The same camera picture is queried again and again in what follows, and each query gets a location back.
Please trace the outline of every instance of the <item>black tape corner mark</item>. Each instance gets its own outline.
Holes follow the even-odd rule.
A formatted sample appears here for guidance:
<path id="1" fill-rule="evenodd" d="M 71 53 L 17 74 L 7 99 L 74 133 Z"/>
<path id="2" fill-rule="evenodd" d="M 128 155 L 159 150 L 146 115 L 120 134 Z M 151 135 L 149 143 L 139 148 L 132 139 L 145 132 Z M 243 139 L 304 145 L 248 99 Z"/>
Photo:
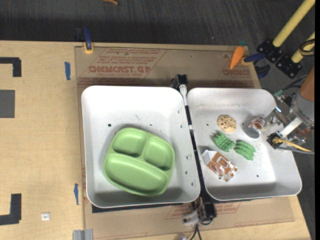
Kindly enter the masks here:
<path id="1" fill-rule="evenodd" d="M 10 213 L 0 215 L 0 226 L 18 224 L 21 220 L 21 194 L 11 194 Z"/>
<path id="2" fill-rule="evenodd" d="M 12 64 L 12 76 L 14 78 L 21 77 L 21 59 L 19 57 L 0 57 L 0 64 Z"/>

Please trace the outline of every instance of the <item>toy carrot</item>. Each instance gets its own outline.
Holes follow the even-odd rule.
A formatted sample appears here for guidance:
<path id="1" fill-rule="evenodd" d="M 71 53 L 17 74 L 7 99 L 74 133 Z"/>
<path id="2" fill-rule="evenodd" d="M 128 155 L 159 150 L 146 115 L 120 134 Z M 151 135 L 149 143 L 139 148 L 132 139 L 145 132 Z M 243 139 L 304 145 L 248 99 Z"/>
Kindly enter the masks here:
<path id="1" fill-rule="evenodd" d="M 237 48 L 235 48 L 233 52 L 231 64 L 230 64 L 231 70 L 238 64 L 238 62 L 241 60 L 244 54 L 245 54 L 245 48 L 243 46 L 238 46 Z"/>

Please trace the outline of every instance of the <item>metal pipe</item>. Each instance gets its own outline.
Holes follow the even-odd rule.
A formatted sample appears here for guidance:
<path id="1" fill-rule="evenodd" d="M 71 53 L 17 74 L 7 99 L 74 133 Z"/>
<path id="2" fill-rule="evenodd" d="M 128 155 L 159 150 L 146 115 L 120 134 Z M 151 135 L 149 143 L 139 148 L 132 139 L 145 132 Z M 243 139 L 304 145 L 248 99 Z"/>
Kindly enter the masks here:
<path id="1" fill-rule="evenodd" d="M 280 33 L 273 40 L 272 44 L 275 47 L 280 47 L 287 37 L 292 33 L 308 11 L 314 6 L 316 0 L 304 0 L 299 8 L 295 11 L 289 21 L 285 24 Z"/>
<path id="2" fill-rule="evenodd" d="M 309 36 L 308 40 L 314 39 L 316 37 L 316 32 L 313 32 L 312 35 Z M 305 48 L 303 48 L 305 51 L 311 51 L 312 48 L 315 46 L 315 44 L 309 44 L 307 45 Z M 292 55 L 291 60 L 294 63 L 299 63 L 304 57 L 301 55 L 301 53 L 299 52 L 299 49 L 294 53 L 294 55 Z"/>

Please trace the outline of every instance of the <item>robotic claw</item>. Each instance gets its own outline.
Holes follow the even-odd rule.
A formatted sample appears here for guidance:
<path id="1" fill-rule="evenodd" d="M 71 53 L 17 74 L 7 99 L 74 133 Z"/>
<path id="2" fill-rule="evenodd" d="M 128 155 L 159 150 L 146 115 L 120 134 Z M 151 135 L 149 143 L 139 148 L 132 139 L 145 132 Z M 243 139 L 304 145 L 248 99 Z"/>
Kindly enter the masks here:
<path id="1" fill-rule="evenodd" d="M 314 154 L 315 150 L 315 67 L 297 94 L 276 96 L 277 107 L 265 119 L 267 142 L 274 149 Z"/>

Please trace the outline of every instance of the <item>white square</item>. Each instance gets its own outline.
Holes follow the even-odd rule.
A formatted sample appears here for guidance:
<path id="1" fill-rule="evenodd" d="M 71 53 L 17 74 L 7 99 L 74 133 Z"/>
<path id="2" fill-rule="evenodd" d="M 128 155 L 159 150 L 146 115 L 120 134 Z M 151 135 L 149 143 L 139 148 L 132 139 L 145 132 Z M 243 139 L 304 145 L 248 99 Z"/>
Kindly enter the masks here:
<path id="1" fill-rule="evenodd" d="M 41 213 L 41 220 L 42 221 L 49 221 L 50 220 L 50 212 L 42 212 Z"/>

